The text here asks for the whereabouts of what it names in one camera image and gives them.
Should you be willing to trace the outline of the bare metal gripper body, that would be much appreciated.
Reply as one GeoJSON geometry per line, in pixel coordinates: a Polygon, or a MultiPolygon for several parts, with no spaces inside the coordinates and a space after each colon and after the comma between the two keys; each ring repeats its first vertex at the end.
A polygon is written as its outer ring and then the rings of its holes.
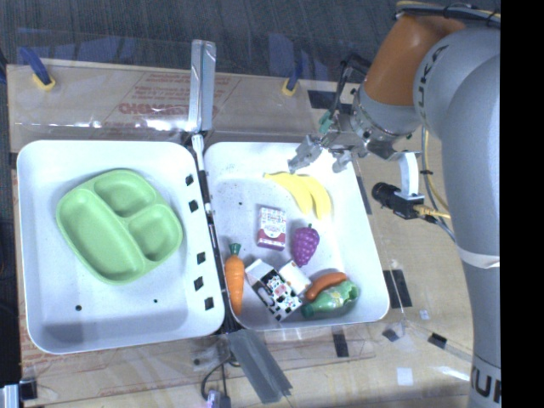
{"type": "Polygon", "coordinates": [[[384,160],[394,155],[394,143],[415,130],[415,114],[374,116],[367,112],[332,115],[327,112],[319,123],[320,145],[337,161],[373,154],[384,160]]]}

